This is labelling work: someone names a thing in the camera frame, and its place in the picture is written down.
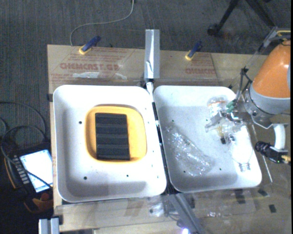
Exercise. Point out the brown cardboard board red print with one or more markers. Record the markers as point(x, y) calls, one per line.
point(100, 64)

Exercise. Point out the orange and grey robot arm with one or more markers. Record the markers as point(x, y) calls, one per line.
point(271, 77)

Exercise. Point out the clear plastic bottle without cap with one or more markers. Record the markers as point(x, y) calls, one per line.
point(243, 147)

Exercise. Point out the white plastic tray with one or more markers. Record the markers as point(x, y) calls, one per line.
point(185, 106)
point(70, 130)

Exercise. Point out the clear plastic bottle orange label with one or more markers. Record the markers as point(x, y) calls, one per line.
point(216, 103)

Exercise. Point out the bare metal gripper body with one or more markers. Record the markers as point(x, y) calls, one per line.
point(256, 116)

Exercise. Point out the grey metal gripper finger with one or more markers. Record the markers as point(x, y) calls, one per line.
point(211, 125)
point(218, 116)

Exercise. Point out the orange plate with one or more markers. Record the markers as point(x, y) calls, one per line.
point(90, 135)

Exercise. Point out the crushed clear plastic bottle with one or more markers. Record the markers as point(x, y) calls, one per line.
point(188, 150)

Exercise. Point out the black cylinder on white bracket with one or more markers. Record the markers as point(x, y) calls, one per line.
point(271, 151)

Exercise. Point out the black ribbed block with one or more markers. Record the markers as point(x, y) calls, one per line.
point(112, 135)

